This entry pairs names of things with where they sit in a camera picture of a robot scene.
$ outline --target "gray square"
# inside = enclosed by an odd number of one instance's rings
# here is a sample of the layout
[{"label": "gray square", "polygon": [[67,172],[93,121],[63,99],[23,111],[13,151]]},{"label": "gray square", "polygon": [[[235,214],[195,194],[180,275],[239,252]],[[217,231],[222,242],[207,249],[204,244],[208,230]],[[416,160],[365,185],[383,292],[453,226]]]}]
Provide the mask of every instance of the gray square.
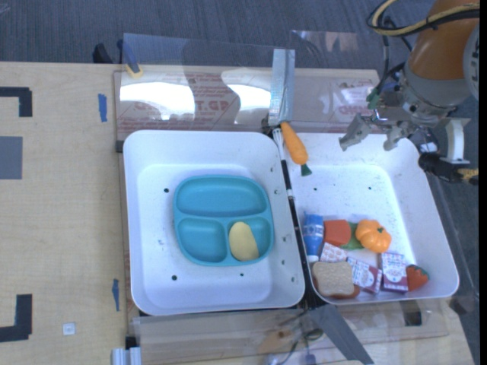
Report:
[{"label": "gray square", "polygon": [[0,137],[0,179],[22,179],[22,137]]}]

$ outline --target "blue plate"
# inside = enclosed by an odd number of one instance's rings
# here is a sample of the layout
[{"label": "blue plate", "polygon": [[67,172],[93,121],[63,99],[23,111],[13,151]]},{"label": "blue plate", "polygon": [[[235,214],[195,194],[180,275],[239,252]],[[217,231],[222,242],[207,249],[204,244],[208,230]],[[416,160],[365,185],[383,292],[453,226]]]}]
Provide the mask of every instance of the blue plate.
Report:
[{"label": "blue plate", "polygon": [[[257,182],[229,175],[194,176],[178,185],[173,200],[174,226],[182,253],[201,265],[248,265],[264,259],[274,244],[269,198]],[[259,258],[239,261],[228,234],[235,222],[250,226]]]}]

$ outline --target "white tray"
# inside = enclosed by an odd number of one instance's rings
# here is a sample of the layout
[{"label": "white tray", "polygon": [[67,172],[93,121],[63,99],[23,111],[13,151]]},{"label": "white tray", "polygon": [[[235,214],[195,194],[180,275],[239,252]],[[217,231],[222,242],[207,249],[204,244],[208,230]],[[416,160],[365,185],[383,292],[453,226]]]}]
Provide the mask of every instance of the white tray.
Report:
[{"label": "white tray", "polygon": [[[389,251],[417,264],[430,281],[407,294],[382,290],[378,295],[364,291],[352,300],[322,297],[334,304],[449,297],[457,291],[459,278],[447,237],[425,173],[419,168],[414,144],[402,139],[398,147],[385,151],[385,135],[369,135],[362,143],[339,146],[340,134],[299,134],[308,154],[312,174],[302,177],[288,158],[289,173],[298,218],[304,212],[325,219],[376,219],[393,236]],[[349,256],[377,267],[378,255],[366,249]]]},{"label": "white tray", "polygon": [[[284,308],[304,295],[279,152],[256,132],[137,131],[123,145],[132,297],[155,316],[237,309]],[[180,251],[172,202],[186,178],[249,177],[269,197],[275,242],[263,260],[201,266]]]}]

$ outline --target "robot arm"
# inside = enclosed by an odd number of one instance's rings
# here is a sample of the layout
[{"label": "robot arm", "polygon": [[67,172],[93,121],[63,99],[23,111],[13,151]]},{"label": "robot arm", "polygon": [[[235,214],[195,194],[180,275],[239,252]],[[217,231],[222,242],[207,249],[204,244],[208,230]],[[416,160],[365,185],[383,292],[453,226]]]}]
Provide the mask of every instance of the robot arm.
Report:
[{"label": "robot arm", "polygon": [[343,150],[359,143],[376,126],[387,134],[385,150],[419,129],[443,126],[448,137],[446,157],[422,154],[419,164],[447,181],[460,181],[463,159],[463,126],[467,119],[448,118],[467,97],[479,99],[480,0],[435,0],[425,20],[407,27],[386,27],[384,12],[397,0],[381,3],[369,17],[369,25],[387,44],[387,37],[418,37],[407,61],[396,72],[399,80],[387,86],[384,74],[368,97],[372,116],[357,115],[344,137]]}]

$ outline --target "yellow potato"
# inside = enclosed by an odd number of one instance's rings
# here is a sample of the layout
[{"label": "yellow potato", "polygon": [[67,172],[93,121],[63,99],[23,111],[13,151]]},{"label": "yellow potato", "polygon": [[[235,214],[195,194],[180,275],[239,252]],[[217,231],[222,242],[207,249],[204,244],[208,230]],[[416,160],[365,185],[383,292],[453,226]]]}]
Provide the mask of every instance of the yellow potato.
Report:
[{"label": "yellow potato", "polygon": [[239,261],[250,261],[259,258],[256,239],[250,226],[244,222],[236,222],[228,235],[230,251]]}]

